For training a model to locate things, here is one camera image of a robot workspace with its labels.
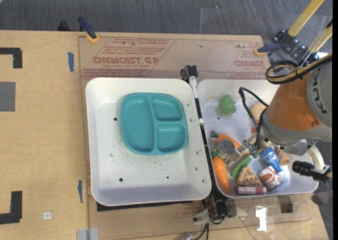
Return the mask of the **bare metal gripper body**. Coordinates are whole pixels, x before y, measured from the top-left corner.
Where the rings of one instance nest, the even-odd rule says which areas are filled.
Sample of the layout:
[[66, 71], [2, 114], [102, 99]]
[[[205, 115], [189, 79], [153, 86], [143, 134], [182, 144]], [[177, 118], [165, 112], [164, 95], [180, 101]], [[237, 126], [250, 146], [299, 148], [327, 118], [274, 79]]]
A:
[[243, 145], [251, 155], [260, 155], [267, 149], [267, 143], [260, 135], [252, 135], [251, 137], [243, 141]]

